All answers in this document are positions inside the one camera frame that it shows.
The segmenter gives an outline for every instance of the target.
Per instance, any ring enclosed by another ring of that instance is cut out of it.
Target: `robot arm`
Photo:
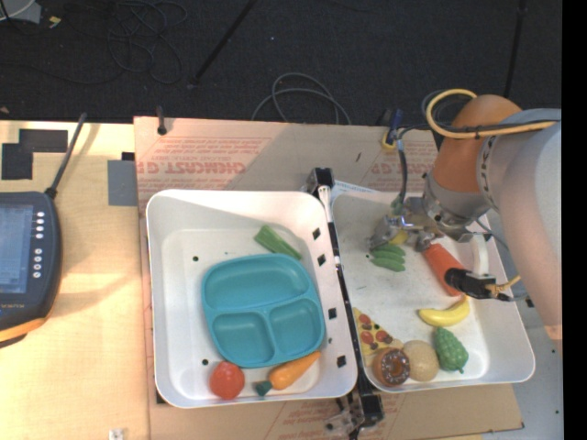
[[[494,209],[526,290],[561,349],[561,111],[523,111],[501,96],[482,95],[466,103],[452,125],[463,132],[488,125],[516,129],[445,137],[422,197],[408,198],[401,218],[385,217],[370,248],[407,229],[401,223],[420,233],[416,250],[435,237],[469,241],[467,227]]]

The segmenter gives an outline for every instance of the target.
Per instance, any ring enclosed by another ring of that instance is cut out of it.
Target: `yellow cable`
[[[502,283],[502,284],[494,284],[494,283],[490,283],[485,285],[485,288],[490,291],[493,295],[493,297],[495,297],[499,292],[502,292],[504,290],[509,289],[512,285],[514,285],[516,282],[520,281],[522,278],[518,275],[516,275],[515,277],[513,277],[512,279],[510,279],[507,283]]]
[[[469,91],[463,90],[460,88],[455,88],[452,90],[446,90],[440,94],[437,94],[430,103],[428,103],[426,107],[426,121],[436,132],[444,137],[449,138],[479,138],[479,137],[489,137],[489,136],[499,136],[504,134],[517,134],[520,132],[529,132],[532,130],[541,130],[546,127],[550,127],[554,124],[554,121],[546,121],[546,122],[536,122],[533,124],[526,124],[524,126],[512,126],[512,127],[503,127],[503,128],[496,128],[493,130],[484,130],[479,132],[451,132],[445,128],[439,126],[434,117],[432,116],[432,109],[433,107],[444,98],[452,96],[454,94],[464,94],[469,96],[471,99],[476,98],[477,94]]]

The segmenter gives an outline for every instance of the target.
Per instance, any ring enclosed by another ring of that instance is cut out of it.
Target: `toy carrot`
[[[255,390],[260,396],[265,396],[271,389],[285,390],[288,386],[294,384],[302,375],[320,358],[318,350],[308,354],[305,357],[297,358],[285,362],[269,372],[269,377],[261,383],[257,383]]]
[[[437,276],[437,279],[442,284],[444,290],[450,296],[462,295],[462,291],[458,291],[454,287],[451,287],[447,284],[447,282],[444,279],[447,270],[452,268],[464,269],[462,264],[460,264],[460,262],[458,262],[457,259],[439,243],[434,243],[430,245],[428,249],[422,251],[422,254],[426,258],[426,262],[428,263],[434,274]]]

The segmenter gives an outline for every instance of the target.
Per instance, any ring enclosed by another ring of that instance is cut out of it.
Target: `toy banana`
[[[425,323],[433,326],[452,326],[460,323],[470,312],[469,297],[463,295],[458,302],[446,310],[437,310],[435,308],[423,308],[418,310],[418,315]]]

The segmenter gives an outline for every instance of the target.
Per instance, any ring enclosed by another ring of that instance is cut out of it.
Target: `red tomato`
[[[224,400],[232,400],[245,387],[245,374],[234,363],[223,360],[210,375],[210,390]]]

